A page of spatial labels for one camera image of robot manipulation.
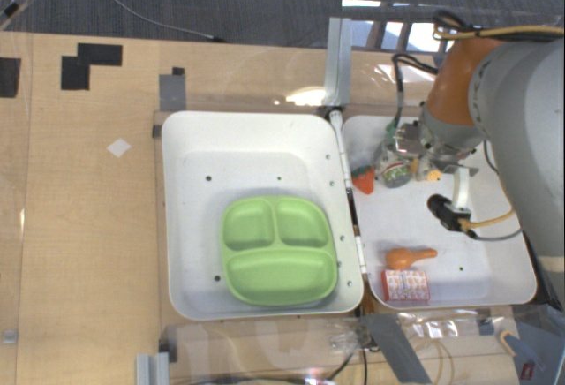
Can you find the small orange round piece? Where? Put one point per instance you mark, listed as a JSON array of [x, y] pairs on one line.
[[434, 175]]

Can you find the green divided plate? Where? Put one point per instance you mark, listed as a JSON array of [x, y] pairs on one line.
[[279, 257]]

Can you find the small green and white can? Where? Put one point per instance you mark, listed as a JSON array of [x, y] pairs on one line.
[[394, 173]]

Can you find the thin black and white rod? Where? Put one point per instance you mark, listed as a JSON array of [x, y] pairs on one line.
[[341, 140]]

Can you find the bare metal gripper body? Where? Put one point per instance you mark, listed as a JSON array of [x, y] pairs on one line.
[[415, 144]]

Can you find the orange and white carton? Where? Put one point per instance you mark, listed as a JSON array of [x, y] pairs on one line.
[[406, 285]]

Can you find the orange toy chicken drumstick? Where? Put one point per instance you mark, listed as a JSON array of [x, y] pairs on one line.
[[401, 258]]

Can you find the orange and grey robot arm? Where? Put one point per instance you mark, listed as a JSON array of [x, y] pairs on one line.
[[516, 118]]

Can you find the black cylinder on white bracket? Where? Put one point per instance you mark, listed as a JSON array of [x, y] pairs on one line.
[[445, 210]]

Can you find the white plastic tray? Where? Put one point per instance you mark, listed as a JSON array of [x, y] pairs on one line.
[[247, 153], [446, 281]]

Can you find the red toy strawberry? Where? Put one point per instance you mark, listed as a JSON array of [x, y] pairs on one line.
[[364, 181]]

